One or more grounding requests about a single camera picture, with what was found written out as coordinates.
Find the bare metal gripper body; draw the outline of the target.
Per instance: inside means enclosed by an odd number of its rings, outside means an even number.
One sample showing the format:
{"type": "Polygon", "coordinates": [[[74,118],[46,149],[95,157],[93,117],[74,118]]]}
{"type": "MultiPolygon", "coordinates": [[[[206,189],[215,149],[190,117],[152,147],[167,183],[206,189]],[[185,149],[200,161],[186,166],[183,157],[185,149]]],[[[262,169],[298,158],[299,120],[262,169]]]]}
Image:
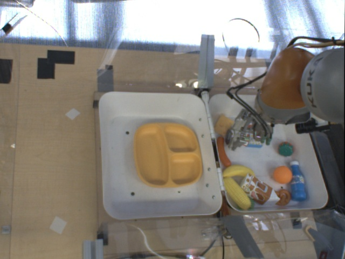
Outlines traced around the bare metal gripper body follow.
{"type": "Polygon", "coordinates": [[[264,127],[246,109],[242,109],[235,118],[232,126],[233,144],[270,144],[272,130],[264,127]]]}

